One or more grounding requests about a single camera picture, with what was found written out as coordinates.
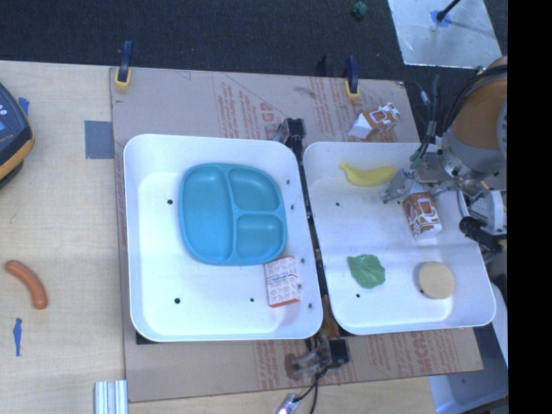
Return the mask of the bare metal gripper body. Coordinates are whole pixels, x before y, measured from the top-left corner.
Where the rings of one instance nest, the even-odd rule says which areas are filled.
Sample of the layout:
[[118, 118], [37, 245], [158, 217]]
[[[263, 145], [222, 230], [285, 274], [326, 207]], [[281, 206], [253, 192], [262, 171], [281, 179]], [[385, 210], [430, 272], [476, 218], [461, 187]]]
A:
[[426, 152], [411, 162], [414, 179], [428, 189], [433, 184], [448, 184], [468, 196], [484, 192], [483, 174], [473, 171], [455, 155], [447, 152]]

